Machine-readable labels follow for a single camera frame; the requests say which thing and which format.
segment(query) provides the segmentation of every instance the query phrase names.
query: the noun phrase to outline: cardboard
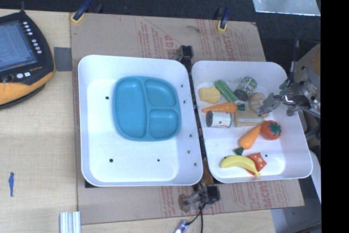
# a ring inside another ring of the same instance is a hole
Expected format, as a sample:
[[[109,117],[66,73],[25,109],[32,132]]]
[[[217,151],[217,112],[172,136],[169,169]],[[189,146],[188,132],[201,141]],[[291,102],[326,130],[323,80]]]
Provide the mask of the cardboard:
[[[88,187],[81,173],[77,65],[86,55],[172,59],[181,45],[191,45],[193,64],[200,60],[265,61],[254,23],[161,17],[86,14],[70,24],[77,160],[77,193],[81,224],[194,215],[179,208],[178,198],[194,193],[191,186]],[[298,180],[218,184],[221,200],[203,214],[303,206]]]

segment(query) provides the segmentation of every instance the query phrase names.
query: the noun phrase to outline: tin can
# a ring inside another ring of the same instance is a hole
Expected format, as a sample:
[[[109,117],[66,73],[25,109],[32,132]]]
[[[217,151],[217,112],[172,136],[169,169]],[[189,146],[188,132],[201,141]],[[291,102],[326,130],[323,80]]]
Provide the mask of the tin can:
[[[207,127],[229,128],[231,125],[231,114],[228,112],[208,111],[206,114]]]
[[[251,77],[245,77],[242,79],[240,85],[234,91],[241,101],[249,100],[251,94],[257,87],[257,82]]]

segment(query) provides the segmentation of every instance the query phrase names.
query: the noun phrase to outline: orange carrot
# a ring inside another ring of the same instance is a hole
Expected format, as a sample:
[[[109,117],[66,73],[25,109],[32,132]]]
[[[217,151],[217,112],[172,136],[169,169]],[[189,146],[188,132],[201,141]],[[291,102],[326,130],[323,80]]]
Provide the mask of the orange carrot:
[[[208,111],[235,113],[237,109],[238,109],[238,106],[235,103],[226,102],[226,103],[216,104],[216,105],[204,108],[201,111],[203,113],[207,113]]]
[[[238,155],[242,155],[244,150],[248,150],[255,143],[258,134],[260,133],[262,125],[259,124],[253,127],[250,131],[248,131],[241,139],[240,139],[240,148],[237,148],[235,152]]]

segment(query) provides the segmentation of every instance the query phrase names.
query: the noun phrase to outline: yellow sponge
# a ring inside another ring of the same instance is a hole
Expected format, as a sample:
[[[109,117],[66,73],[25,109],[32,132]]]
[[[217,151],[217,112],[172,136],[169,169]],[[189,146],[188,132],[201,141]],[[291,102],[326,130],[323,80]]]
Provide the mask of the yellow sponge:
[[[199,89],[198,94],[200,96],[200,100],[209,102],[211,104],[215,104],[220,101],[220,92],[215,87],[202,87]]]

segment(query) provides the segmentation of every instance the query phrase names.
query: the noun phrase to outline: wooden table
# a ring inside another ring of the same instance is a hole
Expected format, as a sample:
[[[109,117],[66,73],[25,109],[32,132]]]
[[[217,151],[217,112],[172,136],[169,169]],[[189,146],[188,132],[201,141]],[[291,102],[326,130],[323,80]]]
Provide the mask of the wooden table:
[[[0,9],[0,16],[18,10]],[[70,48],[69,13],[26,11],[49,45]],[[57,71],[31,99],[0,110],[0,232],[59,232],[59,214],[78,211],[70,71]],[[8,179],[14,173],[14,192]],[[182,218],[81,226],[82,232],[173,232]],[[187,233],[200,232],[200,219]],[[204,232],[275,232],[270,210],[203,216]]]

